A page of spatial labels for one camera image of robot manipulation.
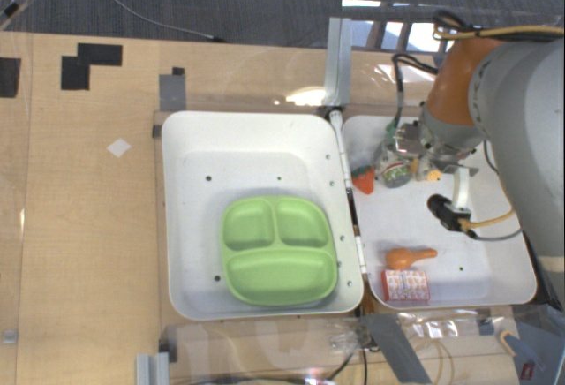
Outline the green divided plate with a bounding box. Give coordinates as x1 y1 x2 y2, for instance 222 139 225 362
219 195 341 307

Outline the small green and white can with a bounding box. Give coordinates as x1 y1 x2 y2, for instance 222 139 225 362
374 145 415 190

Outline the thin black and white rod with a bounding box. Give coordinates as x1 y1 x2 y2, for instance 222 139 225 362
328 108 368 275

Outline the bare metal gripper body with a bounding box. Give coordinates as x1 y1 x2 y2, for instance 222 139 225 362
394 121 444 182

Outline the orange and white carton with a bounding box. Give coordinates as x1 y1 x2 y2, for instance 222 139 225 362
380 268 432 304

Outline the orange toy chicken drumstick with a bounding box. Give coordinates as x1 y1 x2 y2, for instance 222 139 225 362
384 246 439 272

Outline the black cylinder on white bracket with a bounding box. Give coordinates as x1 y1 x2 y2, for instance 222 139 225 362
426 165 473 235

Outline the white plastic tray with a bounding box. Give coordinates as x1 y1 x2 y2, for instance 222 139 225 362
160 109 365 322
341 114 539 311

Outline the red toy strawberry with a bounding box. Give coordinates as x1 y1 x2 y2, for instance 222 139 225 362
350 165 377 196

